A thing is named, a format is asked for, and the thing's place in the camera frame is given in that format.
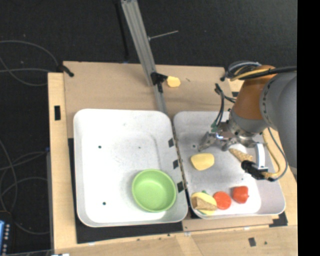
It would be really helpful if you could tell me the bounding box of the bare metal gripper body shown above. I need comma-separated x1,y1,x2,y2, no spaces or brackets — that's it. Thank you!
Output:
211,121,261,149

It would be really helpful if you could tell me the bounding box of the tan toy ice cream cone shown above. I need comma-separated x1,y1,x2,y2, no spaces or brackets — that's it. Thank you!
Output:
228,147,254,163

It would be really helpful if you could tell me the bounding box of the yellow toy potato piece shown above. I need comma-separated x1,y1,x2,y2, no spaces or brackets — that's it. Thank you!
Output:
190,152,216,172

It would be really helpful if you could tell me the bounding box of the white plastic tray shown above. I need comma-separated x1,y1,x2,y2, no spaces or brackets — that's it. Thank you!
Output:
172,110,286,220
72,108,189,228

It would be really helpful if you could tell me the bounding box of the thin black and white rod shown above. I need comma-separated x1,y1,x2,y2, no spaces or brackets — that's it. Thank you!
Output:
171,121,189,194

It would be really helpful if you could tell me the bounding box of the red toy tomato chunk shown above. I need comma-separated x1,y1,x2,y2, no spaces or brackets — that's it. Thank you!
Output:
232,185,250,205

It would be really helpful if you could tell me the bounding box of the red toy tomato slice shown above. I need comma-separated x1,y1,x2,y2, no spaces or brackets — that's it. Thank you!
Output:
213,191,232,211

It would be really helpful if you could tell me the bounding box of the yellow toy cheese round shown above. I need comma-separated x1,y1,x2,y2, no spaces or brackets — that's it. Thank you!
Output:
191,191,218,216

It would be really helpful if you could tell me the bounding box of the tan toy bread wedge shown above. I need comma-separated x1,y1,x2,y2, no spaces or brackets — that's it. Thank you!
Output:
193,196,218,211

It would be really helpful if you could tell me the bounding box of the small yellow toy chip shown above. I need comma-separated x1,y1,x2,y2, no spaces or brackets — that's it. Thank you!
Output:
166,75,182,88

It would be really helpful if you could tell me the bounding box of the green bowl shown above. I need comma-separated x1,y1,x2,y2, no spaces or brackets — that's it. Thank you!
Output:
131,168,178,214

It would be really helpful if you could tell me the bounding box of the pale wood board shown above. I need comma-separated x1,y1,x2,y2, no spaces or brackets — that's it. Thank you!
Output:
47,60,298,251

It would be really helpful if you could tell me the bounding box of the black cylinder on white bracket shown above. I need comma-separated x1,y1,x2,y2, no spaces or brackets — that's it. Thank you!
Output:
240,142,270,181

